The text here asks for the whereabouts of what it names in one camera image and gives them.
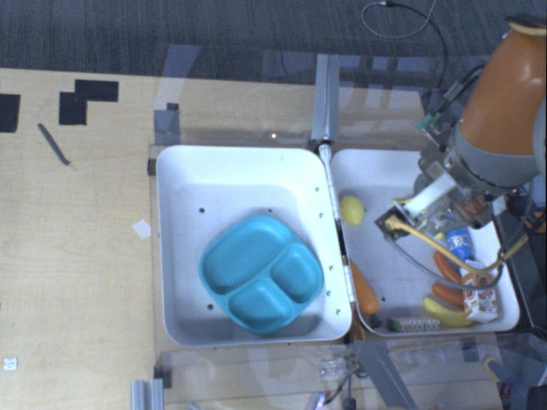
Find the dark grey thin strip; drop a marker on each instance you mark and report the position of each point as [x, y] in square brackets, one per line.
[53, 144]

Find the yellow lemon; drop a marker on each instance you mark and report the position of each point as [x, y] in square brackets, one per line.
[352, 210]

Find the white and orange carton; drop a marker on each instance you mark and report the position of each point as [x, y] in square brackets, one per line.
[480, 299]

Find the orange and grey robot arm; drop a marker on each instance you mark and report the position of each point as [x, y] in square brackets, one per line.
[504, 101]

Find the green and white packet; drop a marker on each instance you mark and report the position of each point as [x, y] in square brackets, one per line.
[416, 325]

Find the blue divided plate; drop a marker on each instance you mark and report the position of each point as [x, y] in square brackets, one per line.
[256, 267]

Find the white plastic tray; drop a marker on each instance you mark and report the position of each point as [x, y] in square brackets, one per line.
[384, 267]
[222, 177]

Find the orange carrot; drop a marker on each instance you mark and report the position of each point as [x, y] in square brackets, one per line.
[363, 291]

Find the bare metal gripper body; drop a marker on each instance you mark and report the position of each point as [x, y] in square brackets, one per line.
[471, 210]

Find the yellow banana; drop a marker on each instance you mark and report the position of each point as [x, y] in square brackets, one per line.
[444, 315]

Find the orange sausage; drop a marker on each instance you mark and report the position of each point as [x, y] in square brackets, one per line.
[446, 294]
[446, 267]

